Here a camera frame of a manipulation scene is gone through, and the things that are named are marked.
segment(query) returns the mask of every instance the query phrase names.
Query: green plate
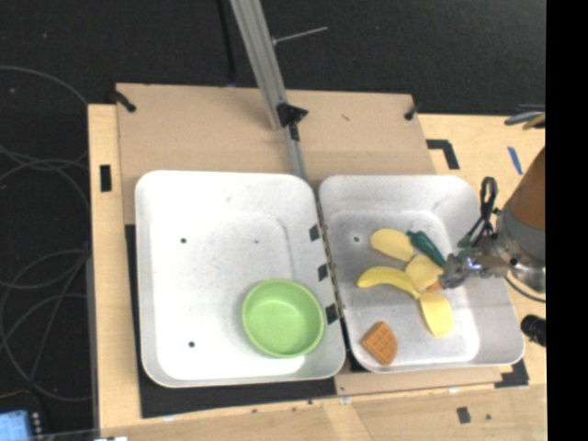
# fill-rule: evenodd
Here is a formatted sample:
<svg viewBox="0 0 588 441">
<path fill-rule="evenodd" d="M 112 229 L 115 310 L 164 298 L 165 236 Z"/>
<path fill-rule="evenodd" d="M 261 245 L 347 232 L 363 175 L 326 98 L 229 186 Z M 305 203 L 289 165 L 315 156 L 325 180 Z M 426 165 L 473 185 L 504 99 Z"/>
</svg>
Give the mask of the green plate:
<svg viewBox="0 0 588 441">
<path fill-rule="evenodd" d="M 304 286 L 269 279 L 252 288 L 243 302 L 243 326 L 251 342 L 275 357 L 306 355 L 320 343 L 324 314 Z"/>
</svg>

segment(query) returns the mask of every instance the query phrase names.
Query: black bracket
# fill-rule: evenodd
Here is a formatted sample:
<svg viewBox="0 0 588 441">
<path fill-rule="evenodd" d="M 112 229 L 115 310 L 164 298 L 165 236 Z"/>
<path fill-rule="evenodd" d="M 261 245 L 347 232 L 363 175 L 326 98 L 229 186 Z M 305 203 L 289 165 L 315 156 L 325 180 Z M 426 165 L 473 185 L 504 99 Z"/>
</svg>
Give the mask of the black bracket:
<svg viewBox="0 0 588 441">
<path fill-rule="evenodd" d="M 298 123 L 301 122 L 307 114 L 309 114 L 309 112 L 306 109 L 293 107 L 288 103 L 280 103 L 277 105 L 277 115 L 282 128 L 289 128 L 290 138 L 296 142 L 300 141 Z"/>
</svg>

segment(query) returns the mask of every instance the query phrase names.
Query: yellow toy potato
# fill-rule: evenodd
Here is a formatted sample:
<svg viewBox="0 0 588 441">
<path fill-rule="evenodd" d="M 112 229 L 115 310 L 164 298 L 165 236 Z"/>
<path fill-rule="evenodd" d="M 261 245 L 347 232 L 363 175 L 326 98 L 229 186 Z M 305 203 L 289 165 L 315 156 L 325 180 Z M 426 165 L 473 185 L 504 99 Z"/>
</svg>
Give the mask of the yellow toy potato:
<svg viewBox="0 0 588 441">
<path fill-rule="evenodd" d="M 434 336 L 446 336 L 453 330 L 453 311 L 449 300 L 438 292 L 425 292 L 419 298 L 424 320 Z"/>
<path fill-rule="evenodd" d="M 417 290 L 423 291 L 433 286 L 443 274 L 443 268 L 425 254 L 418 254 L 404 268 Z"/>
<path fill-rule="evenodd" d="M 369 238 L 371 246 L 392 258 L 409 261 L 413 258 L 414 247 L 411 238 L 393 229 L 379 229 Z"/>
<path fill-rule="evenodd" d="M 379 284 L 389 284 L 402 289 L 415 299 L 420 297 L 411 278 L 404 271 L 390 266 L 374 266 L 365 271 L 357 280 L 357 286 L 360 288 L 371 288 Z"/>
</svg>

